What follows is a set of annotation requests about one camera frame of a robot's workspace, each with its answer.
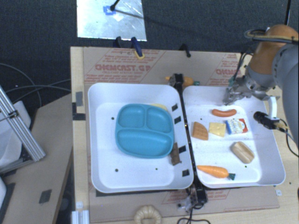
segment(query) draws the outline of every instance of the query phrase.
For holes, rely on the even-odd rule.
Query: dark background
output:
[[[242,52],[257,45],[248,29],[282,24],[287,0],[142,0],[145,49]],[[76,0],[0,0],[0,63],[25,72],[35,84],[70,79],[70,46],[112,47],[112,40],[77,38]],[[292,0],[289,26],[298,31],[299,0]],[[31,85],[19,72],[0,65],[5,91]],[[60,84],[70,89],[70,82]],[[32,89],[8,93],[16,100]],[[42,105],[67,91],[41,90]],[[36,93],[23,102],[30,115],[39,107]]]

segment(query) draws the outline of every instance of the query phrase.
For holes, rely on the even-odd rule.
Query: toy carrot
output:
[[[198,165],[197,168],[217,178],[228,177],[231,180],[235,179],[235,174],[230,174],[225,168],[216,167],[216,166],[206,166],[206,165]]]

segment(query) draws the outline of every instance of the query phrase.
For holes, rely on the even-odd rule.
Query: white ring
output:
[[[142,224],[141,221],[146,218],[152,218],[155,220],[155,224],[161,224],[162,216],[160,213],[151,205],[141,207],[134,216],[136,224]]]

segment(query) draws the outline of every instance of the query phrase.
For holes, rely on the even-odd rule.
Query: blue plate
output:
[[[129,104],[117,116],[115,138],[126,154],[142,158],[163,158],[173,147],[174,131],[170,114],[159,107]]]

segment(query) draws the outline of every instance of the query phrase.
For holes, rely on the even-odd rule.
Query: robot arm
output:
[[[278,85],[283,93],[283,106],[291,133],[298,146],[298,33],[286,26],[271,27],[264,37],[288,37],[297,44],[283,42],[260,42],[255,50],[245,75],[236,78],[227,88],[225,105],[251,95],[262,101],[270,100],[268,90]]]

